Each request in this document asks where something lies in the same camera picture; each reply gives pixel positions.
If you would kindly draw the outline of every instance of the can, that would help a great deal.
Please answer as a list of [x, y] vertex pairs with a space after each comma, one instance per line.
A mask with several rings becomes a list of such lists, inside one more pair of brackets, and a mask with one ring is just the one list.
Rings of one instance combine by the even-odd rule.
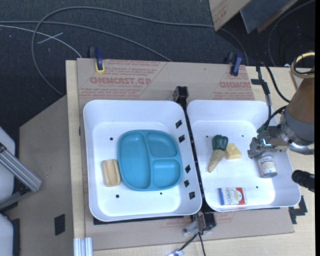
[[263, 178], [272, 178], [278, 174], [271, 155], [264, 155], [260, 157], [258, 159], [258, 163]]

